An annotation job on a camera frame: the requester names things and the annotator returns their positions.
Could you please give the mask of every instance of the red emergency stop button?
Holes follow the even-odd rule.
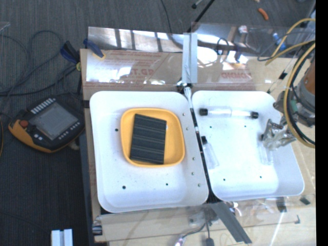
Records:
[[[21,121],[19,122],[19,124],[21,125],[21,127],[22,127],[23,129],[25,129],[25,128],[27,128],[29,122],[28,122],[27,120],[21,120]]]

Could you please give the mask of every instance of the gray carpet floor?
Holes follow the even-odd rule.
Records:
[[[0,38],[0,114],[5,127],[0,157],[0,245],[47,246],[51,230],[56,229],[73,229],[74,245],[88,245],[80,152],[34,150],[10,134],[8,122],[19,110],[49,94],[60,94],[83,112],[81,95],[75,94],[79,73],[58,52],[67,40],[75,49],[83,48],[88,27],[180,34],[210,0],[196,9],[191,6],[198,0],[162,1],[165,7],[161,0],[0,0],[0,22],[10,23]],[[260,0],[259,4],[215,0],[200,22],[290,27],[308,17],[314,5],[315,0]],[[269,20],[258,13],[259,7]]]

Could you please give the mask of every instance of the yellow container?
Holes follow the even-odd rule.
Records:
[[[156,165],[130,159],[135,114],[166,120],[167,129],[165,137],[164,164]],[[159,168],[177,165],[185,157],[185,141],[183,139],[181,124],[178,117],[171,111],[157,108],[129,109],[122,115],[120,124],[123,154],[129,163],[139,167]]]

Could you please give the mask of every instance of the white tray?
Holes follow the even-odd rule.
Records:
[[[264,92],[197,91],[192,102],[199,132],[212,145],[219,165],[209,170],[215,196],[224,201],[299,195],[304,181],[289,144],[274,151],[271,165],[262,163],[261,134],[268,119],[279,123],[275,100]],[[233,110],[251,110],[249,117],[209,118],[199,108],[230,106]]]
[[[163,108],[180,120],[186,154],[171,167],[142,168],[124,158],[120,118],[131,108]],[[187,99],[176,92],[100,91],[90,99],[97,193],[108,212],[197,206],[208,197]]]

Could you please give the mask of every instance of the black pole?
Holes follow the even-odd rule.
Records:
[[[209,9],[209,7],[211,6],[211,4],[214,2],[215,0],[210,0],[209,3],[205,6],[205,8],[203,9],[203,11],[199,14],[198,18],[195,20],[195,22],[191,25],[191,27],[187,30],[187,33],[191,32],[191,29],[195,26],[195,24],[202,18],[202,16],[206,13],[206,11]]]

